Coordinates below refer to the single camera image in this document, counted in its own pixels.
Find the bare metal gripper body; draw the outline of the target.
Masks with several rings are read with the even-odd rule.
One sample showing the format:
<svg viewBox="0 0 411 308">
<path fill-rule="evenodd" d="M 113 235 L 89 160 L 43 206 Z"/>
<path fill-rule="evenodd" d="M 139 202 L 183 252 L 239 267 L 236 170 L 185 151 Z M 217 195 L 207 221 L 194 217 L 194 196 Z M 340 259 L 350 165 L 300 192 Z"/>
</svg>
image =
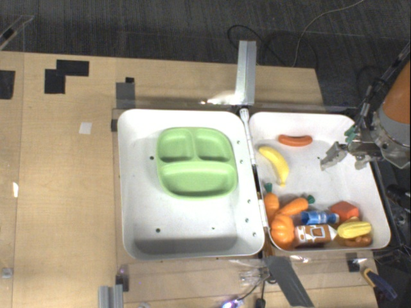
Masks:
<svg viewBox="0 0 411 308">
<path fill-rule="evenodd" d="M 359 129 L 347 134 L 347 151 L 354 157 L 370 156 L 370 162 L 385 160 L 398 169 L 410 168 L 410 147 L 400 144 L 382 131 Z"/>
</svg>

